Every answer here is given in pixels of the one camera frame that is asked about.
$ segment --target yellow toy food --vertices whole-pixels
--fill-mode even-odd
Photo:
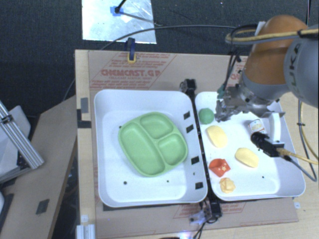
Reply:
[[[211,125],[206,129],[206,132],[211,142],[217,148],[223,148],[227,145],[227,135],[221,127],[217,125]]]
[[[239,148],[235,153],[235,158],[243,164],[256,168],[258,166],[259,157],[247,148]]]
[[[234,182],[229,178],[222,178],[219,184],[221,191],[226,194],[233,192],[236,188]]]

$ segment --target green divided plate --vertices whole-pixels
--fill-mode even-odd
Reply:
[[[125,123],[119,131],[119,142],[136,170],[149,177],[170,171],[188,155],[180,131],[166,115],[158,112]]]

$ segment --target cable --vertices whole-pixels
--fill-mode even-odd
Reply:
[[[251,32],[252,30],[243,30],[243,32]],[[318,38],[319,29],[304,29],[300,31],[290,31],[290,32],[283,32],[283,33],[271,33],[271,34],[262,34],[257,36],[251,37],[232,37],[231,34],[227,34],[225,41],[228,44],[235,44],[235,45],[252,45],[257,43],[263,42],[270,42],[270,41],[279,41],[285,39],[296,39],[296,38],[303,38],[303,37],[316,37]]]
[[[233,31],[230,32],[230,37],[233,38],[234,34],[246,33],[246,32],[255,32],[257,29],[257,24],[242,25],[236,27]]]
[[[317,162],[317,161],[312,161],[312,160],[310,160],[308,158],[305,158],[305,157],[302,157],[302,156],[300,156],[298,154],[294,154],[294,153],[292,153],[292,152],[290,152],[290,151],[288,151],[288,150],[286,150],[284,148],[277,148],[276,151],[278,151],[279,154],[282,155],[282,156],[292,156],[292,157],[299,158],[299,159],[301,159],[301,160],[303,160],[305,162],[308,162],[308,163],[311,163],[311,164],[314,164],[314,165],[319,165],[319,162]]]
[[[311,0],[308,0],[308,3],[307,3],[307,15],[306,15],[306,25],[308,25],[308,23],[309,23],[310,7],[311,7]]]
[[[223,91],[226,90],[226,87],[227,87],[227,84],[228,84],[228,80],[229,80],[229,78],[231,76],[231,73],[232,73],[232,71],[234,69],[235,63],[236,62],[238,62],[238,63],[241,62],[241,59],[240,59],[240,56],[239,56],[241,53],[243,53],[243,52],[242,51],[241,52],[235,51],[234,53],[232,53],[232,55],[231,55],[231,57],[229,59],[227,73],[226,73],[226,80],[223,83]]]
[[[301,110],[302,110],[302,102],[299,100],[298,101],[298,126],[299,126],[299,135],[300,135],[300,139],[301,139],[301,142],[302,142],[302,145],[303,145],[303,148],[304,148],[304,151],[305,151],[305,154],[306,154],[306,157],[309,159],[309,154],[308,154],[308,151],[307,151],[307,148],[306,148],[306,144],[305,144],[305,141],[304,141],[304,137],[303,137],[303,133],[302,133],[302,126],[303,126],[303,122],[302,122],[302,115],[301,115]],[[309,164],[312,172],[313,172],[313,175],[314,175],[314,178],[312,177],[309,177],[311,180],[313,181],[317,181],[317,175],[316,175],[316,172],[314,170],[314,167],[312,164]]]
[[[123,35],[114,41],[108,43],[107,45],[103,46],[100,50],[104,50],[107,47],[111,46],[112,44],[116,43],[119,40],[122,40],[124,38],[130,37],[135,34],[143,33],[143,32],[148,32],[148,31],[153,31],[153,30],[163,30],[163,29],[174,29],[174,28],[191,28],[191,27],[210,27],[210,28],[235,28],[233,26],[223,26],[223,25],[173,25],[173,26],[159,26],[159,27],[153,27],[153,28],[147,28],[147,29],[142,29],[139,31],[135,31],[126,35]]]
[[[193,236],[192,239],[200,239],[201,233],[203,232],[203,228],[204,228],[205,224],[206,224],[206,222],[204,222],[204,223],[201,225],[200,229],[196,232],[196,234]]]
[[[208,220],[208,221],[206,221],[206,223],[208,223],[208,224],[214,224],[215,222],[217,222],[218,221],[218,218],[216,218],[216,219],[214,219],[214,220]]]
[[[315,174],[314,177],[312,177],[307,171],[305,171],[297,162],[295,162],[294,160],[292,160],[290,157],[288,157],[288,159],[285,158],[285,160],[292,162],[296,167],[298,167],[305,175],[307,175],[307,177],[309,179],[311,179],[312,181],[316,182],[317,181],[317,176]]]
[[[66,93],[65,93],[65,95],[64,95],[64,97],[62,99],[62,102],[66,100],[66,97],[68,96],[68,94],[69,94],[69,92],[70,92],[70,90],[71,90],[71,88],[72,88],[74,83],[75,83],[75,79],[73,79],[73,81],[71,82],[70,86],[68,87],[68,89],[67,89],[67,91],[66,91]]]
[[[304,126],[304,124],[302,123],[302,121],[303,121],[303,107],[304,107],[304,106],[303,106],[303,102],[301,102],[301,104],[300,104],[300,122],[299,122],[299,123],[301,123],[302,126]],[[308,142],[308,139],[307,139],[307,137],[306,137],[306,134],[305,134],[305,131],[304,131],[304,128],[303,128],[303,127],[301,127],[301,132],[302,132],[303,138],[304,138],[304,140],[305,140],[305,143],[306,143],[308,149],[310,150],[310,152],[312,153],[312,155],[313,155],[317,160],[319,160],[319,159],[318,159],[318,155],[315,153],[315,151],[312,149],[312,147],[310,146],[310,144],[309,144],[309,142]]]

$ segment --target yellow cable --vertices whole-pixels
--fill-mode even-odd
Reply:
[[[300,120],[301,120],[301,123],[303,122],[303,102],[301,102],[301,106],[300,106],[300,109],[301,109],[301,114],[300,114]],[[312,153],[312,155],[317,159],[318,159],[318,155],[315,153],[315,151],[312,149],[312,147],[310,146],[309,142],[308,142],[308,139],[306,137],[306,134],[305,134],[305,131],[304,131],[304,127],[302,126],[301,127],[301,132],[303,134],[303,137],[304,137],[304,140],[305,140],[305,143],[308,147],[308,149],[310,150],[310,152]]]
[[[243,29],[243,30],[236,31],[236,34],[249,33],[249,32],[256,32],[256,29],[255,28],[253,28],[253,29]]]
[[[252,29],[249,30],[242,30],[238,31],[238,33],[244,33],[244,32],[251,32]],[[319,29],[305,29],[300,31],[300,35],[306,35],[306,34],[319,34]],[[248,42],[248,41],[259,41],[259,40],[265,40],[270,38],[276,38],[276,37],[288,37],[288,36],[297,36],[299,35],[297,31],[291,31],[291,32],[283,32],[283,33],[272,33],[272,34],[262,34],[257,36],[251,36],[251,37],[233,37],[231,38],[231,34],[226,35],[226,41],[233,41],[233,42]]]
[[[301,159],[303,161],[306,161],[308,163],[311,163],[311,164],[314,164],[314,165],[319,165],[319,162],[317,162],[317,161],[312,161],[312,160],[307,159],[305,157],[302,157],[302,156],[300,156],[298,154],[294,154],[294,153],[292,153],[292,152],[290,152],[290,151],[288,151],[288,150],[286,150],[284,148],[277,148],[277,151],[279,152],[280,155],[296,157],[296,158],[299,158],[299,159]]]

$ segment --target red toy food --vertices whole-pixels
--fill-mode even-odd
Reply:
[[[225,159],[216,158],[209,164],[209,169],[218,177],[222,177],[224,173],[230,170],[230,167]]]

